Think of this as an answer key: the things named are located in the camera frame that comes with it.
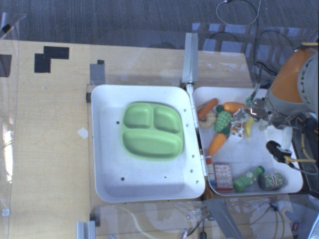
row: green divided plate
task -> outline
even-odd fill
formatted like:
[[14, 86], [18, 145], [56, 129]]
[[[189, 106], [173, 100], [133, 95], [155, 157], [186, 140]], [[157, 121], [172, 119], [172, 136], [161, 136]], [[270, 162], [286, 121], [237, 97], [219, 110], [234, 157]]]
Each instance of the green divided plate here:
[[155, 103], [132, 103], [124, 111], [121, 127], [124, 150], [146, 160], [172, 160], [184, 146], [180, 115]]

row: white tray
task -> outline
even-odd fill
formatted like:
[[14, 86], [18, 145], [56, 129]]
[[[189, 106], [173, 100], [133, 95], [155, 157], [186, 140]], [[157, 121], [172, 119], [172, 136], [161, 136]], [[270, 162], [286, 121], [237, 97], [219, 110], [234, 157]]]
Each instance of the white tray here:
[[[92, 92], [95, 185], [107, 202], [199, 197], [205, 188], [200, 153], [188, 94], [178, 87], [101, 85]], [[133, 102], [162, 103], [181, 116], [182, 153], [171, 161], [132, 157], [121, 146], [121, 122]]]
[[[200, 87], [194, 92], [194, 101], [196, 107], [213, 99], [217, 98], [220, 104], [225, 102], [244, 103], [246, 98], [252, 94], [252, 89], [242, 88], [218, 88], [218, 87]], [[259, 90], [257, 98], [262, 98], [266, 94], [266, 90]], [[278, 163], [266, 149], [266, 143], [269, 140], [274, 140], [281, 144], [283, 132], [269, 126], [267, 130], [260, 131], [259, 123], [255, 122], [251, 130], [251, 138], [244, 138], [239, 143], [227, 140], [225, 144], [218, 150], [212, 158], [213, 163], [228, 163], [231, 167], [233, 180], [249, 169], [255, 169], [262, 165], [265, 168], [265, 173], [279, 172], [284, 177], [282, 188], [277, 191], [262, 191], [258, 187], [258, 183], [247, 187], [245, 192], [236, 193], [235, 191], [217, 191], [213, 190], [222, 196], [243, 196], [243, 195], [270, 195], [281, 193], [295, 193], [301, 190], [303, 186], [303, 178], [301, 173], [293, 170], [286, 164]], [[200, 128], [200, 138], [204, 154], [207, 153], [210, 143], [215, 133], [212, 128]], [[295, 152], [291, 145], [290, 147], [292, 158], [295, 158]]]

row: green bottle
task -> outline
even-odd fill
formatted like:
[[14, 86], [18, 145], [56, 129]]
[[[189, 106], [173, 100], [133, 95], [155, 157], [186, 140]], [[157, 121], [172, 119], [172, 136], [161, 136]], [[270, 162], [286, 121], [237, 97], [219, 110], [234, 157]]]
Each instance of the green bottle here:
[[257, 181], [259, 175], [265, 172], [265, 169], [262, 166], [258, 166], [255, 171], [249, 170], [245, 174], [238, 177], [233, 182], [234, 189], [237, 192], [243, 192], [246, 187], [252, 185]]

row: green soda can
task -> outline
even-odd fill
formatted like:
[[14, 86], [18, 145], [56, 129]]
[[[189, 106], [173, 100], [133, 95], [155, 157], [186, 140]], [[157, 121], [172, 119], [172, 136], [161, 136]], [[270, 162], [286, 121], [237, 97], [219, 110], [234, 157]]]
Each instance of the green soda can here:
[[280, 173], [264, 173], [259, 175], [258, 185], [264, 190], [276, 190], [283, 185], [283, 177]]

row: toy carrot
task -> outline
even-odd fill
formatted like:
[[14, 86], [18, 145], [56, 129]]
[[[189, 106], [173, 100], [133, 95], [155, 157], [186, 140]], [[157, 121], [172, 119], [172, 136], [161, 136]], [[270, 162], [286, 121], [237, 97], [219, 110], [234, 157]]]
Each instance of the toy carrot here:
[[241, 103], [236, 103], [236, 102], [227, 102], [224, 103], [224, 111], [229, 111], [231, 114], [237, 112], [240, 108], [245, 106], [244, 104]]
[[200, 109], [197, 113], [198, 120], [202, 120], [205, 115], [214, 108], [218, 104], [218, 100], [216, 98], [210, 100], [202, 109]]
[[208, 149], [208, 155], [213, 156], [220, 149], [220, 147], [225, 143], [225, 141], [226, 141], [225, 134], [218, 133], [210, 144], [210, 147]]

